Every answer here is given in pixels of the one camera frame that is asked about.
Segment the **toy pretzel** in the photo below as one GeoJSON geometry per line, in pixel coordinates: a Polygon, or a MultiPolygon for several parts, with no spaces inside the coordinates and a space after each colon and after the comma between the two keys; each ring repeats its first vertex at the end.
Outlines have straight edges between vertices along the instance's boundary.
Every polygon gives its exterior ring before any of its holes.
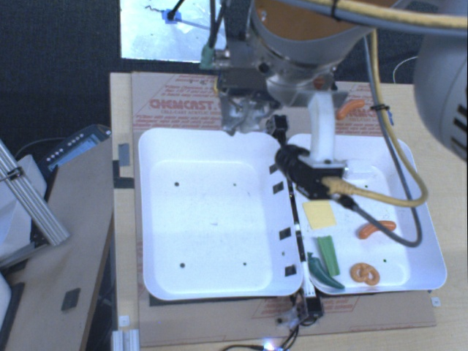
{"type": "Polygon", "coordinates": [[[356,282],[365,282],[370,286],[375,286],[380,281],[377,269],[366,263],[354,264],[351,267],[351,278],[356,282]]]}

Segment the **cardboard sheet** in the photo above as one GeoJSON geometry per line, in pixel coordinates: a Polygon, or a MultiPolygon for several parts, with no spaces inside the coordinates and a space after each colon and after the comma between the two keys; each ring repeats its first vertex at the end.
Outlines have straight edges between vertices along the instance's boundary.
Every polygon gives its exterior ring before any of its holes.
{"type": "MultiPolygon", "coordinates": [[[[289,329],[276,321],[291,310],[289,297],[167,302],[152,298],[143,283],[137,142],[141,134],[152,127],[220,129],[219,100],[213,84],[214,77],[208,75],[132,75],[137,277],[142,347],[276,338],[289,334],[289,329]]],[[[367,85],[352,87],[350,97],[365,99],[366,105],[370,106],[367,85]]],[[[293,133],[308,131],[307,113],[301,108],[280,111],[285,112],[293,133]]],[[[349,118],[353,119],[337,122],[340,134],[379,134],[375,112],[355,110],[349,118]]],[[[322,304],[324,317],[314,326],[301,329],[301,335],[436,325],[427,292],[326,297],[322,299],[322,304]]]]}

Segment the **black clip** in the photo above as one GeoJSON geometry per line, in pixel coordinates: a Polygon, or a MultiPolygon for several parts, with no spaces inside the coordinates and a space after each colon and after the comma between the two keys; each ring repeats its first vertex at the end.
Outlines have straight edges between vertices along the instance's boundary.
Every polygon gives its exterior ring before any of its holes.
{"type": "Polygon", "coordinates": [[[336,22],[340,22],[341,20],[336,17],[335,12],[336,12],[336,5],[338,4],[339,0],[333,0],[333,5],[331,6],[331,12],[330,12],[330,17],[332,17],[336,22]]]}
{"type": "Polygon", "coordinates": [[[372,105],[371,109],[378,112],[379,110],[384,110],[384,109],[385,110],[390,110],[390,107],[388,105],[385,105],[385,104],[378,104],[378,105],[372,105]]]}
{"type": "Polygon", "coordinates": [[[131,177],[120,176],[120,162],[119,160],[112,161],[113,176],[114,176],[114,189],[134,189],[135,180],[131,177]]]}

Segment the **white cable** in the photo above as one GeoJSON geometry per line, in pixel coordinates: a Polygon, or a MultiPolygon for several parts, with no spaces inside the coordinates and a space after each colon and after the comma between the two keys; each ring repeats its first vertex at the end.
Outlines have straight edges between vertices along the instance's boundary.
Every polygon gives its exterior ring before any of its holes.
{"type": "Polygon", "coordinates": [[[399,69],[399,67],[400,67],[401,65],[407,63],[408,61],[415,60],[415,59],[417,59],[417,58],[418,58],[417,56],[413,56],[413,57],[407,58],[406,60],[403,60],[402,62],[400,62],[398,65],[395,66],[395,69],[393,69],[393,73],[392,73],[393,83],[396,83],[395,76],[396,76],[396,71],[399,69]]]}

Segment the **green connector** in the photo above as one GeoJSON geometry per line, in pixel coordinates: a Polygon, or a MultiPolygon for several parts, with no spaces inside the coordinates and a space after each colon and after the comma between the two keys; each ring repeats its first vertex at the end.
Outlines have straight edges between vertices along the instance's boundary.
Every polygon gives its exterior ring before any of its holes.
{"type": "Polygon", "coordinates": [[[317,238],[320,247],[320,253],[325,261],[328,273],[333,276],[339,275],[338,260],[336,259],[335,246],[331,235],[317,238]]]}
{"type": "Polygon", "coordinates": [[[210,48],[208,43],[203,46],[202,59],[200,60],[201,70],[213,69],[214,48],[210,48]]]}

